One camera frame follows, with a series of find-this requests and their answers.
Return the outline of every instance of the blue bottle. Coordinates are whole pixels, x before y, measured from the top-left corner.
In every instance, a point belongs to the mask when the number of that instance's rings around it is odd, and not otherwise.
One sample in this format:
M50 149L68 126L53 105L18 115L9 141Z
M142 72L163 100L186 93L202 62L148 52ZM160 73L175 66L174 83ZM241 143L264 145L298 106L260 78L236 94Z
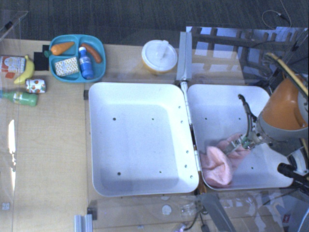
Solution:
M81 54L81 57L79 58L79 65L82 70L82 76L84 79L92 79L93 78L93 70L92 70L92 64L91 59L86 55L86 48L80 47L78 49L79 53Z

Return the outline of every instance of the green bottle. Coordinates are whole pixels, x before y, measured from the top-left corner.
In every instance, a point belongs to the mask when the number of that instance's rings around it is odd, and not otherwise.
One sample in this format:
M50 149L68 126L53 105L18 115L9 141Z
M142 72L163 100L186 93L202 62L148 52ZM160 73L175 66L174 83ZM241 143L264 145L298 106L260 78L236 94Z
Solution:
M36 94L29 94L27 92L19 92L19 91L12 91L12 92L0 91L0 98L2 97L10 100L13 103L28 106L36 106L38 100L38 95Z

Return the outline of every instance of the toy carrot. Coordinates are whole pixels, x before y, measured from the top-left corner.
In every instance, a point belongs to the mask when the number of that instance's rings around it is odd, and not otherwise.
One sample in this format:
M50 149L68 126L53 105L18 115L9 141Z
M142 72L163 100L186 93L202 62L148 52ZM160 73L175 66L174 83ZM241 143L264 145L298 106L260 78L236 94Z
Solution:
M73 41L55 44L50 48L50 51L44 51L44 55L48 58L50 55L60 55L71 48L75 43Z

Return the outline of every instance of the toy sausage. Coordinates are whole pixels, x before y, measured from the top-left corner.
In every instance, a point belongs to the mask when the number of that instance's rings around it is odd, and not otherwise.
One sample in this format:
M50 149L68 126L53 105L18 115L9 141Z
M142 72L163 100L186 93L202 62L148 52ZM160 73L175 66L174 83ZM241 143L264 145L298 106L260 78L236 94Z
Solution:
M82 43L81 46L86 48L87 52L90 53L93 56L96 63L99 64L99 63L102 62L102 58L101 58L100 54L92 46L90 46L86 43Z

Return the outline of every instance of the transparent plastic sheet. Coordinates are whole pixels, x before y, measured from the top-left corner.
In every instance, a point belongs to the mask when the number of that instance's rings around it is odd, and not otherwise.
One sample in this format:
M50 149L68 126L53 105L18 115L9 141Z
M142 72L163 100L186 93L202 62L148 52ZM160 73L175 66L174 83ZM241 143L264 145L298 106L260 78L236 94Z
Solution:
M26 14L0 10L0 56L20 57L20 21ZM6 74L0 70L1 92L19 91ZM0 109L0 231L6 232L13 229L19 105L0 98Z
M243 41L250 42L251 46L248 47L247 56L250 58L261 60L263 54L269 49L264 49L261 46L265 46L270 43L266 41L265 33L268 33L268 38L275 33L276 40L278 42L284 42L288 33L293 33L295 30L303 32L304 29L277 29L276 32L271 30L242 30L241 35ZM234 33L237 33L238 29L225 29L223 31L218 30L218 36L231 37ZM169 40L169 34L164 34L163 37L151 38L149 34L147 37L139 38L136 35L127 36L124 39L122 45L104 45L107 55L107 69L102 78L103 82L129 82L129 83L170 83L174 84L176 81L177 67L171 72L154 75L150 73L143 66L141 59L142 47L149 40L160 39L168 40L173 47L179 52L179 40L175 40L175 33L180 35L180 32L172 32ZM223 39L219 41L219 46L213 46L212 57L209 59L207 56L207 50L209 45L205 43L193 44L192 49L192 79L190 83L202 83L202 84L229 84L229 85L258 85L267 87L272 81L273 74L275 73L274 65L263 65L258 68L257 65L253 65L253 70L249 71L249 74L245 74L246 66L243 62L240 62L242 47L238 46L237 49L234 45L225 45ZM284 56L290 52L293 44L282 44L280 46L281 51L274 51L280 56ZM231 62L226 64L226 59L231 59ZM89 90L92 84L85 84L85 90ZM92 162L91 162L91 134L90 134L90 117L89 117L89 103L85 101L85 118L86 118L86 143L87 143L87 176L88 176L88 212L94 216L93 225L94 228L100 231L100 229L114 228L115 231L121 230L123 227L141 231L174 231L175 225L184 223L185 226L189 226L195 218L196 210L199 206L196 205L196 196L193 193L190 194L173 194L173 195L148 195L148 196L134 196L134 197L103 197L100 196L93 187L92 180ZM263 190L263 191L229 191L220 192L219 197L222 194L220 201L224 206L226 212L232 217L232 223L240 229L247 228L251 222L256 227L266 226L270 228L273 222L277 223L278 217L273 218L273 214L267 214L269 220L263 220L260 213L251 214L252 209L258 209L262 207L262 204L258 203L258 208L253 207L253 200L261 199L264 195L264 191L273 193L272 197L276 194L281 195L279 189ZM248 209L246 214L239 212L238 215L233 214L232 209L225 203L229 202L229 196L225 197L225 194L233 196L232 199L243 199L242 195L249 198L244 201L244 204L236 204L246 206L249 202L252 204L247 205L245 209ZM208 222L211 231L216 231L215 224L209 217L209 215L203 215L203 218ZM199 231L201 226L200 218L196 223L196 229ZM278 227L283 231L284 224L278 223Z

